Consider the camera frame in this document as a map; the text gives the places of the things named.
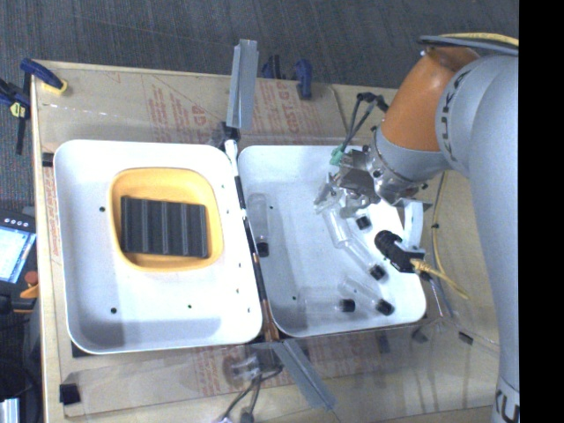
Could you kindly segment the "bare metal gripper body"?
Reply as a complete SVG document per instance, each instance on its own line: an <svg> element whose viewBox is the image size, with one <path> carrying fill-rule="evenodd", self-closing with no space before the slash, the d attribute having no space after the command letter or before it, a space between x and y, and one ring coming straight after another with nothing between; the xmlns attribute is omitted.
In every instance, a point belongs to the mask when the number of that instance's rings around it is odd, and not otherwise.
<svg viewBox="0 0 564 423"><path fill-rule="evenodd" d="M404 198L414 197L427 180L414 181L395 172L375 149L363 146L344 153L336 178L339 188L369 198L376 203L384 201L398 205Z"/></svg>

